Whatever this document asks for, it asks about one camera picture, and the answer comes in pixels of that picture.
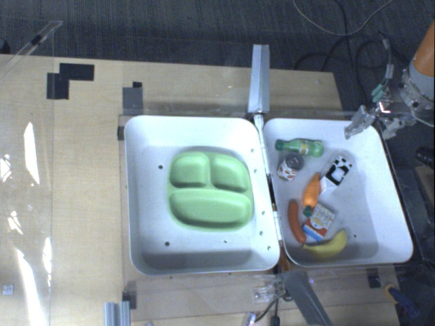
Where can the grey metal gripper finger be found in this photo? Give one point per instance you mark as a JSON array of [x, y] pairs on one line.
[[394, 127], [360, 121]]

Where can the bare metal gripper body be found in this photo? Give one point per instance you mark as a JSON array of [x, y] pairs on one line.
[[416, 100]]

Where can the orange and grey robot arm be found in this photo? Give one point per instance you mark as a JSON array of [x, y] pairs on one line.
[[425, 58]]

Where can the black and white carton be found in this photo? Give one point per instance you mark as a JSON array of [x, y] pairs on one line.
[[338, 172]]

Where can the green plastic bottle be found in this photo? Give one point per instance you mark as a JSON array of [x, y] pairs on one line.
[[302, 147]]

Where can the white plastic tray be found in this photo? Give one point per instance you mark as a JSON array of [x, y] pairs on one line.
[[149, 195], [370, 209]]

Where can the orange carrot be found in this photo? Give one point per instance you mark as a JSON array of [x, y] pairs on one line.
[[312, 192]]

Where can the small white and orange can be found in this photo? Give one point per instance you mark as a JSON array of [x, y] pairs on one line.
[[289, 170]]

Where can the white red and blue carton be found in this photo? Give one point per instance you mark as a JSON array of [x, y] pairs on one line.
[[319, 221]]

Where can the red sausage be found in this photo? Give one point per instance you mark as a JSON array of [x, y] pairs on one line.
[[295, 221]]

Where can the yellow banana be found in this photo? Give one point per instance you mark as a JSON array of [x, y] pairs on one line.
[[331, 246]]

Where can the green divided plate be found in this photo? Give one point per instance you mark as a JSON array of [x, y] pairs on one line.
[[210, 209]]

